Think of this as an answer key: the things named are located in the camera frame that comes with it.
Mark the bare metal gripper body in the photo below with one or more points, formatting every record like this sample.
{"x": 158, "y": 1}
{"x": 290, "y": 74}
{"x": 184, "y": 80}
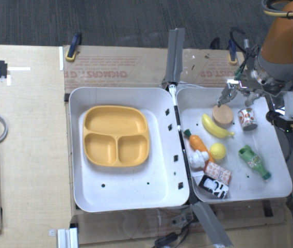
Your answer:
{"x": 258, "y": 83}

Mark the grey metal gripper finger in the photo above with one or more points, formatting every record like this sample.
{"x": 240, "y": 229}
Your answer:
{"x": 252, "y": 99}
{"x": 227, "y": 93}

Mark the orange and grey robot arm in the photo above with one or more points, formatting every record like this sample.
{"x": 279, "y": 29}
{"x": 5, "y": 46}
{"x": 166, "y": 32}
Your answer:
{"x": 278, "y": 43}

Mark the white can with orange print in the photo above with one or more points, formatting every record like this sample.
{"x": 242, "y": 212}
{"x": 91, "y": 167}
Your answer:
{"x": 247, "y": 119}

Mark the tan round biscuit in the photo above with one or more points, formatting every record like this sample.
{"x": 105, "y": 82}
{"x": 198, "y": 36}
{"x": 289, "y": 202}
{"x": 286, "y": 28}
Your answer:
{"x": 222, "y": 115}

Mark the yellow banana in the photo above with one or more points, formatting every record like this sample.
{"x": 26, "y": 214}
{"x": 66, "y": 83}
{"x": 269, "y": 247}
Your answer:
{"x": 213, "y": 128}

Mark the thin black and white rod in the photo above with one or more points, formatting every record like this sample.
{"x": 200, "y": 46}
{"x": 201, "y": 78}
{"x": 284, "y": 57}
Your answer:
{"x": 178, "y": 117}

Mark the orange carrot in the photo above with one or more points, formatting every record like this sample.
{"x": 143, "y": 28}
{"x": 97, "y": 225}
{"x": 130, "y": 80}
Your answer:
{"x": 198, "y": 142}

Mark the yellow lemon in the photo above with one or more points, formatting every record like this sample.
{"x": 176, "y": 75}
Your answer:
{"x": 217, "y": 151}

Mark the green plastic bottle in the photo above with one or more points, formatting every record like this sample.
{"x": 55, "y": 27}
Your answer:
{"x": 254, "y": 161}

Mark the white toy figure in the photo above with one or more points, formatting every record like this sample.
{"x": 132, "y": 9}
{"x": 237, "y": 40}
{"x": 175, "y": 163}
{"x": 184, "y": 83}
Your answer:
{"x": 196, "y": 159}

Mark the orange and white carton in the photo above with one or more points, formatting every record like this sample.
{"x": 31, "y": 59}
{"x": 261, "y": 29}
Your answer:
{"x": 217, "y": 172}

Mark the white plastic tray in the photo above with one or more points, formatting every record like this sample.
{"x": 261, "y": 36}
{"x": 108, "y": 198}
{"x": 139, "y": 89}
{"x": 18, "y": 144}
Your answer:
{"x": 242, "y": 187}
{"x": 136, "y": 187}

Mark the black and white carton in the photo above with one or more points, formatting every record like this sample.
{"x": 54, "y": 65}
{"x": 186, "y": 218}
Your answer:
{"x": 213, "y": 186}

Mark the brown cardboard board red print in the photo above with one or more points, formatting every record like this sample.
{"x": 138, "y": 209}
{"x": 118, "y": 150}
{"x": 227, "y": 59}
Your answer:
{"x": 126, "y": 66}

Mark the yellow divided plate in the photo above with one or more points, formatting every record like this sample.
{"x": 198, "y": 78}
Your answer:
{"x": 115, "y": 123}

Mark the black cylinder on white bracket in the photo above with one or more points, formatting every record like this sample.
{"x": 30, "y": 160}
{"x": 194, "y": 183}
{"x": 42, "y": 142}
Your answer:
{"x": 282, "y": 121}

